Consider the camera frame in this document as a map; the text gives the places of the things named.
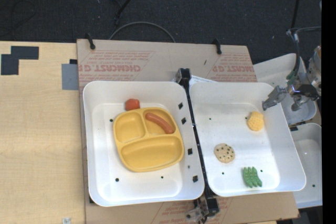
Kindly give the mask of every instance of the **white container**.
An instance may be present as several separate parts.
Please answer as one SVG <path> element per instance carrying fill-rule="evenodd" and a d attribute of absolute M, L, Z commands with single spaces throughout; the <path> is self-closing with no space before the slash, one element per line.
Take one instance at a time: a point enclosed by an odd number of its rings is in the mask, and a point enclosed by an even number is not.
<path fill-rule="evenodd" d="M 253 65 L 258 82 L 267 83 L 273 88 L 277 85 L 286 87 L 286 76 L 293 70 L 295 60 L 296 54 L 287 54 Z M 305 63 L 301 58 L 299 72 L 306 73 Z M 310 120 L 317 112 L 317 106 L 314 101 L 309 100 L 307 103 L 301 105 L 298 111 L 292 111 L 291 106 L 293 103 L 293 98 L 289 94 L 281 102 L 288 125 Z"/>
<path fill-rule="evenodd" d="M 322 127 L 307 123 L 291 133 L 307 178 L 304 189 L 294 193 L 297 206 L 322 206 Z"/>
<path fill-rule="evenodd" d="M 196 83 L 190 88 L 196 128 L 211 190 L 224 197 L 280 191 L 299 191 L 306 177 L 281 104 L 263 111 L 262 101 L 273 87 L 266 83 Z M 264 115 L 264 127 L 247 126 L 252 111 Z M 221 163 L 214 154 L 226 143 L 235 159 Z M 248 187 L 243 168 L 255 167 L 262 187 Z"/>
<path fill-rule="evenodd" d="M 135 173 L 121 162 L 113 122 L 126 100 L 159 107 L 174 117 L 184 144 L 180 162 L 152 172 Z M 83 91 L 88 153 L 89 193 L 101 206 L 193 200 L 204 191 L 203 172 L 185 90 L 174 82 L 94 81 Z"/>

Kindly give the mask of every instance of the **yellow plate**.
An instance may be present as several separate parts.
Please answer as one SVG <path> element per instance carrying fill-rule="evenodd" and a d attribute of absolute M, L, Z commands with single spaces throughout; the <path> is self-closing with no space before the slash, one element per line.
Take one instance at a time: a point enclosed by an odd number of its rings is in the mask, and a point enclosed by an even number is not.
<path fill-rule="evenodd" d="M 173 132 L 167 134 L 147 113 L 164 119 Z M 179 128 L 162 108 L 142 108 L 119 114 L 113 121 L 113 135 L 123 164 L 133 172 L 149 172 L 178 163 L 184 155 Z"/>

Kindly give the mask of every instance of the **wooden surface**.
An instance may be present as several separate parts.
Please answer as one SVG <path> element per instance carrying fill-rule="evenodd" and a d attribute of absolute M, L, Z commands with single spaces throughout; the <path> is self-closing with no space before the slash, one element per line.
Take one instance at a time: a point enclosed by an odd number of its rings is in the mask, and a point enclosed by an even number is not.
<path fill-rule="evenodd" d="M 76 44 L 39 46 L 19 75 L 0 76 L 0 223 L 85 223 L 79 92 L 62 90 L 61 65 Z"/>

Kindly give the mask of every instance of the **cookie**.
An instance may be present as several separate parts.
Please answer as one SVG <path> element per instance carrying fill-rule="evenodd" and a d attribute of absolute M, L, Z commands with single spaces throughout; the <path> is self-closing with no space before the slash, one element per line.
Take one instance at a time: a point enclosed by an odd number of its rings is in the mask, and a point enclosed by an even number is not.
<path fill-rule="evenodd" d="M 264 127 L 264 115 L 258 111 L 253 111 L 247 120 L 247 126 L 252 131 L 260 131 Z"/>
<path fill-rule="evenodd" d="M 235 152 L 228 144 L 218 144 L 215 146 L 214 153 L 221 163 L 229 163 L 235 159 Z"/>

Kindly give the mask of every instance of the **blue-gray tape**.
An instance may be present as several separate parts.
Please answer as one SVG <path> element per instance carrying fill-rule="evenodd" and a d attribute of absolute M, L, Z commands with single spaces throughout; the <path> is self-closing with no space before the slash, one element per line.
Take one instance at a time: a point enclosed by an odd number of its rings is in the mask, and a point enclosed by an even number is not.
<path fill-rule="evenodd" d="M 79 90 L 78 65 L 62 63 L 62 89 Z"/>

